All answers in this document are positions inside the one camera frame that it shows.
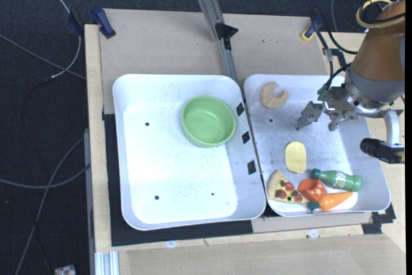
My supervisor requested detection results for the green toy bottle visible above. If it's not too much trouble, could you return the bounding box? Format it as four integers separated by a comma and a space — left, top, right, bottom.
310, 168, 363, 193

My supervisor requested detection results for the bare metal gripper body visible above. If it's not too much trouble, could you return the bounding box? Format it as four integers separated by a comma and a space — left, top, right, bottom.
323, 85, 392, 122

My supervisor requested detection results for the toy pizza slice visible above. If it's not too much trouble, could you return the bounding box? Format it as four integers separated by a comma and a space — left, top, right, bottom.
266, 169, 310, 206

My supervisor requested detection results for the red carton with star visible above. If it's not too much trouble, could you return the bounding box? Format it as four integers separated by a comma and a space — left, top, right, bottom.
297, 178, 328, 204

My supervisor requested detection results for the small white printed packet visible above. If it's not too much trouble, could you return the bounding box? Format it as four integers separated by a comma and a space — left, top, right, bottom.
54, 264, 77, 275

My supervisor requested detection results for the yellow oval slice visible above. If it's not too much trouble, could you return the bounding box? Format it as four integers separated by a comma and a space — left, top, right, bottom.
284, 140, 308, 175

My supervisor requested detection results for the black cylinder on white bracket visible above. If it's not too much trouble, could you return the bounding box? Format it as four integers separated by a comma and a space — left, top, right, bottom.
359, 109, 406, 166

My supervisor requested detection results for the pale brown cardboard board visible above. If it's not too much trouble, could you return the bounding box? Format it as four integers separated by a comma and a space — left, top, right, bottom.
97, 8, 406, 234

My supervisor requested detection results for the beige toy croissant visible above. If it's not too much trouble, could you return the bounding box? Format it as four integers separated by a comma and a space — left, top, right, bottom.
259, 81, 290, 111

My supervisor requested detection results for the green bowl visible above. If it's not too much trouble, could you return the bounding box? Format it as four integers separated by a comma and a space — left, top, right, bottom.
180, 95, 238, 149

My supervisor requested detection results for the white plastic tray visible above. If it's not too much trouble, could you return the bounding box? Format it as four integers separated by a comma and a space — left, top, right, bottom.
111, 73, 268, 232
243, 73, 392, 218

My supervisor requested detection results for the orange toy carrot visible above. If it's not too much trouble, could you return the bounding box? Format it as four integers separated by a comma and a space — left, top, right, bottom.
307, 191, 355, 213

